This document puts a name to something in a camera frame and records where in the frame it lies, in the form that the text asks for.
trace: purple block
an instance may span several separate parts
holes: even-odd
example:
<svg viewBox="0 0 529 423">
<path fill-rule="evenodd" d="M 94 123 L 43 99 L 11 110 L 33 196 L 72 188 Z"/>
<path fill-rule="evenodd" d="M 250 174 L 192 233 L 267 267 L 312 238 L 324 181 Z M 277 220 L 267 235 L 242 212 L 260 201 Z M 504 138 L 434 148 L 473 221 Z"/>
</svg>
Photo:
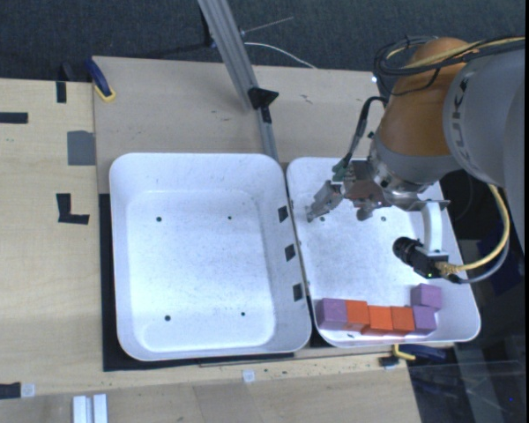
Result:
<svg viewBox="0 0 529 423">
<path fill-rule="evenodd" d="M 414 335 L 428 335 L 437 329 L 436 310 L 432 307 L 412 306 L 414 311 Z"/>
<path fill-rule="evenodd" d="M 317 327 L 327 330 L 342 330 L 346 325 L 345 300 L 323 298 L 316 305 Z"/>
<path fill-rule="evenodd" d="M 441 288 L 428 284 L 419 284 L 412 288 L 410 300 L 412 306 L 432 307 L 435 310 L 439 310 L 443 306 Z"/>
</svg>

